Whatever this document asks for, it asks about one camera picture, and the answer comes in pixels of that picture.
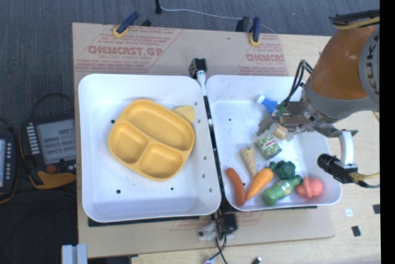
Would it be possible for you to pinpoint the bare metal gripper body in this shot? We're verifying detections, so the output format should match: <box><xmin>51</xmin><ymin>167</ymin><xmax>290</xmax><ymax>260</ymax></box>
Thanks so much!
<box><xmin>278</xmin><ymin>101</ymin><xmax>340</xmax><ymax>138</ymax></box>

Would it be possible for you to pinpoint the tan bread roll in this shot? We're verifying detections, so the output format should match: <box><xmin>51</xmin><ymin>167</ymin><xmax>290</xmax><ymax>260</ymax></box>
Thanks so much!
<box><xmin>272</xmin><ymin>125</ymin><xmax>289</xmax><ymax>141</ymax></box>

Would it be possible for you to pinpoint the blue and white bottle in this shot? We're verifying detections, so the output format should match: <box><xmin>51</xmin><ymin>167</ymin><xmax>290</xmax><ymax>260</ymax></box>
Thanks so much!
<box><xmin>256</xmin><ymin>94</ymin><xmax>280</xmax><ymax>115</ymax></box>

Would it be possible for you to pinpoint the green labelled can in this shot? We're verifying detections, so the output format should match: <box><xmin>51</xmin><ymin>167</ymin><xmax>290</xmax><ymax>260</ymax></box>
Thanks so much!
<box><xmin>254</xmin><ymin>133</ymin><xmax>283</xmax><ymax>160</ymax></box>

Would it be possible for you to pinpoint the white plastic tray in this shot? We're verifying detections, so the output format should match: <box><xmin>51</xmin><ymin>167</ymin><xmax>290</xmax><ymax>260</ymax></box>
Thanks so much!
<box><xmin>205</xmin><ymin>74</ymin><xmax>343</xmax><ymax>212</ymax></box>
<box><xmin>77</xmin><ymin>73</ymin><xmax>223</xmax><ymax>223</ymax></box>

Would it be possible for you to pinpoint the green broccoli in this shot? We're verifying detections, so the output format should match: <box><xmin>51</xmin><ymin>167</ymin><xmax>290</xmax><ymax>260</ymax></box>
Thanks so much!
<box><xmin>268</xmin><ymin>160</ymin><xmax>297</xmax><ymax>181</ymax></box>

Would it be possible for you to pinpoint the beige waffle cone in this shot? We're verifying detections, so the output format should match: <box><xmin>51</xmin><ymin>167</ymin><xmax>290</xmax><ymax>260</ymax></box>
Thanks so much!
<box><xmin>240</xmin><ymin>147</ymin><xmax>258</xmax><ymax>179</ymax></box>

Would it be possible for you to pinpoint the thin black and white rod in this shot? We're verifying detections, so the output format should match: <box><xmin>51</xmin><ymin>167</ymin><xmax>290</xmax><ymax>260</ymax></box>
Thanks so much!
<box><xmin>196</xmin><ymin>70</ymin><xmax>230</xmax><ymax>214</ymax></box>

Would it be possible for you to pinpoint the pink lumpy toy food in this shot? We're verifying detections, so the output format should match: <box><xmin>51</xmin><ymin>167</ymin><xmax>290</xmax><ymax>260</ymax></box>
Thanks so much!
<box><xmin>296</xmin><ymin>177</ymin><xmax>325</xmax><ymax>200</ymax></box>

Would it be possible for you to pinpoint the orange carrot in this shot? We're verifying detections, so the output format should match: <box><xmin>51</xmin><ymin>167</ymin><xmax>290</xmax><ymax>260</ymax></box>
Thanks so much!
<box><xmin>245</xmin><ymin>167</ymin><xmax>275</xmax><ymax>202</ymax></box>

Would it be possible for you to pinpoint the green bottle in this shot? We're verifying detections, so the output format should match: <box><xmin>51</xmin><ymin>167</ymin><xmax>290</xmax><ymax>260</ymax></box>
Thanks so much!
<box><xmin>261</xmin><ymin>175</ymin><xmax>304</xmax><ymax>207</ymax></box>

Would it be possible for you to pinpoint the orange sausage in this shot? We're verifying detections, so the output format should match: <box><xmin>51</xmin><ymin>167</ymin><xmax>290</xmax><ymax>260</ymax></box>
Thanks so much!
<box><xmin>225</xmin><ymin>167</ymin><xmax>247</xmax><ymax>207</ymax></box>

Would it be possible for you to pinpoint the brown cardboard board red print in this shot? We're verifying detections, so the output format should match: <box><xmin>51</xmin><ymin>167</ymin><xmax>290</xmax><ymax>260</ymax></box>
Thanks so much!
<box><xmin>72</xmin><ymin>22</ymin><xmax>336</xmax><ymax>259</ymax></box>

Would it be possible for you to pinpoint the yellow divided plate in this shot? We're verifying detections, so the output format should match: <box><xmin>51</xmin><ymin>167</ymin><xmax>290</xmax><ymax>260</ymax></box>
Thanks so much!
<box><xmin>107</xmin><ymin>98</ymin><xmax>197</xmax><ymax>182</ymax></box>

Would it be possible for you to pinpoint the black cylinder on white bracket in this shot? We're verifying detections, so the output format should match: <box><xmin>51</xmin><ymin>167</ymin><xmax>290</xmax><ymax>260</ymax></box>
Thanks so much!
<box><xmin>317</xmin><ymin>130</ymin><xmax>360</xmax><ymax>184</ymax></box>

